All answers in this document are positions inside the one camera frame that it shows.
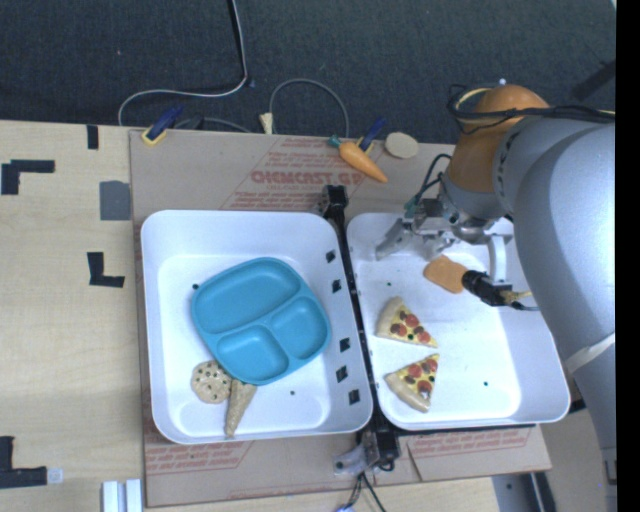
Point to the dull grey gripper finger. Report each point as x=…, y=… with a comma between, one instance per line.
x=441, y=246
x=395, y=241

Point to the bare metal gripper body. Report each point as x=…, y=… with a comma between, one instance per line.
x=450, y=220

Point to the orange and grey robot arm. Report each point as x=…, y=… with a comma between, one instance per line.
x=560, y=210

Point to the orange bread slice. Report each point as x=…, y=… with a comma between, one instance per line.
x=442, y=274

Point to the thin black rod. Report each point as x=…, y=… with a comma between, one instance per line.
x=356, y=300

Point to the pizza slice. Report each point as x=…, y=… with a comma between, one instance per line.
x=415, y=382
x=402, y=322

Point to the orange carrot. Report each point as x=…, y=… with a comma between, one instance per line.
x=360, y=160

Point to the round beige biscuit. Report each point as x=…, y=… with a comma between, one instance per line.
x=401, y=145

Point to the white plastic tray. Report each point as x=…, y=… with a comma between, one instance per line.
x=480, y=360
x=175, y=350

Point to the blue divided plate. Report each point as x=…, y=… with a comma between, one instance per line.
x=255, y=320

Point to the brown cardboard board red print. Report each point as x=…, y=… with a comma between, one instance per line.
x=200, y=170

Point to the beige waffle cone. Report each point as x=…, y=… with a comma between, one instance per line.
x=237, y=405

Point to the beige chocolate chip biscuit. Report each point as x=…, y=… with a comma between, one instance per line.
x=207, y=382

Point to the black cylinder on white bracket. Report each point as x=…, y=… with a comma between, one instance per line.
x=482, y=286

